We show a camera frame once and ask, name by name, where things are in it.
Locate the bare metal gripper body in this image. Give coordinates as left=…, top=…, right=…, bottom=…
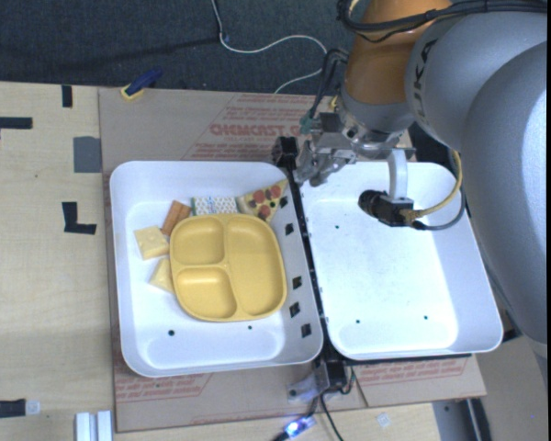
left=308, top=111, right=399, bottom=165

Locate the toy pizza slice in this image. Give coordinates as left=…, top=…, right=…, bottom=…
left=234, top=177, right=290, bottom=223

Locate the white and green carton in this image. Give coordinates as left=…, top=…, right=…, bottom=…
left=190, top=195, right=240, bottom=218

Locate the thin black rod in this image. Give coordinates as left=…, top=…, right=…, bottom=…
left=286, top=163, right=333, bottom=363

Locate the yellow divided plate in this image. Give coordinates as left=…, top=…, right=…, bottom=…
left=168, top=213, right=288, bottom=323

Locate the white plastic tray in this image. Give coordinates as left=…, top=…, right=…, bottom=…
left=297, top=161, right=505, bottom=362
left=108, top=160, right=325, bottom=379

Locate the orange wafer biscuit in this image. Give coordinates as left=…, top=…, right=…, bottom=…
left=160, top=199, right=193, bottom=238

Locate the brown cardboard board red print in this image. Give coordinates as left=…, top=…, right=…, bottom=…
left=97, top=87, right=488, bottom=434

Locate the yellow cheese cube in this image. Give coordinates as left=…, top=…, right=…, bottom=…
left=132, top=224, right=172, bottom=261

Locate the yellow cheese wedge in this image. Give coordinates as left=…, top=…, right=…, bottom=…
left=147, top=256, right=176, bottom=292

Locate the black block with thin wires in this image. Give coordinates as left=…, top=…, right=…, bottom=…
left=318, top=357, right=351, bottom=393
left=273, top=136, right=301, bottom=170

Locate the black cylinder on white bracket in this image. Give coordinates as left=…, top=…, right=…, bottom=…
left=357, top=147, right=417, bottom=227

